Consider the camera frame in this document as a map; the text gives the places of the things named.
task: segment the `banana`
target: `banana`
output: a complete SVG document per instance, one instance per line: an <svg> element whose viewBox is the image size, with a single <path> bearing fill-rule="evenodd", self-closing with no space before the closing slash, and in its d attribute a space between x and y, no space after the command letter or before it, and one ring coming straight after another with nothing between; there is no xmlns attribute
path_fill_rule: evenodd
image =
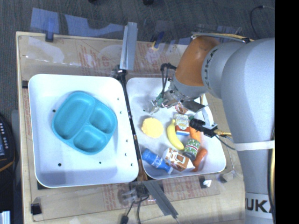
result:
<svg viewBox="0 0 299 224"><path fill-rule="evenodd" d="M171 121L171 124L167 127L166 131L167 131L167 137L170 141L170 143L178 150L184 150L184 145L181 142L181 140L178 139L177 134L176 134L176 130L174 127L174 123L175 120L173 119Z"/></svg>

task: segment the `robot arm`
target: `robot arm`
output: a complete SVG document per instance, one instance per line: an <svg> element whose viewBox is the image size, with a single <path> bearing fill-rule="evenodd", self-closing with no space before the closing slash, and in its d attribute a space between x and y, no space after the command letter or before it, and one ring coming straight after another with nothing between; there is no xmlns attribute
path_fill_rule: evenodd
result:
<svg viewBox="0 0 299 224"><path fill-rule="evenodd" d="M274 38L219 44L199 36L183 54L167 98L170 106L175 100L185 106L206 92L222 99L244 176L246 224L275 223L268 178L270 156L274 163L274 45Z"/></svg>

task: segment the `blue bowl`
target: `blue bowl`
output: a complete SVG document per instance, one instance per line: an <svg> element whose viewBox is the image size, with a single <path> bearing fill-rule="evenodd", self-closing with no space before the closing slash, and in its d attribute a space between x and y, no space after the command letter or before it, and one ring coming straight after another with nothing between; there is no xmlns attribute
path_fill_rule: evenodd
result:
<svg viewBox="0 0 299 224"><path fill-rule="evenodd" d="M84 154L97 154L110 141L117 126L115 113L93 96L76 91L56 111L54 134Z"/></svg>

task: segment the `orange carrot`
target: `orange carrot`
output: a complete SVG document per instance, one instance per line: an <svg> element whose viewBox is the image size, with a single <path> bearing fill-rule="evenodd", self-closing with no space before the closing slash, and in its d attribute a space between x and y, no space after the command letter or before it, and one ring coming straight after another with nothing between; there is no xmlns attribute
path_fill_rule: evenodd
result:
<svg viewBox="0 0 299 224"><path fill-rule="evenodd" d="M197 140L199 143L201 143L201 133L200 131L196 130L195 128L190 128L190 137Z"/></svg>
<svg viewBox="0 0 299 224"><path fill-rule="evenodd" d="M206 150L204 147L202 147L202 148L198 151L195 160L192 162L192 164L193 164L194 167L195 167L195 169L192 170L193 172L197 172L197 171L198 171L198 167L199 167L199 165L200 165L200 162L201 162L201 160L206 156L206 154L207 154L207 150Z"/></svg>

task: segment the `white stripe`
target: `white stripe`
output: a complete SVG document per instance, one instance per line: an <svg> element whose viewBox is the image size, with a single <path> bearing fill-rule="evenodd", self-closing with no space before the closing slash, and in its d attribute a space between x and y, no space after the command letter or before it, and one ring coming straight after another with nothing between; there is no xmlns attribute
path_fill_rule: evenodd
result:
<svg viewBox="0 0 299 224"><path fill-rule="evenodd" d="M275 148L275 140L235 144L236 151L259 150Z"/></svg>

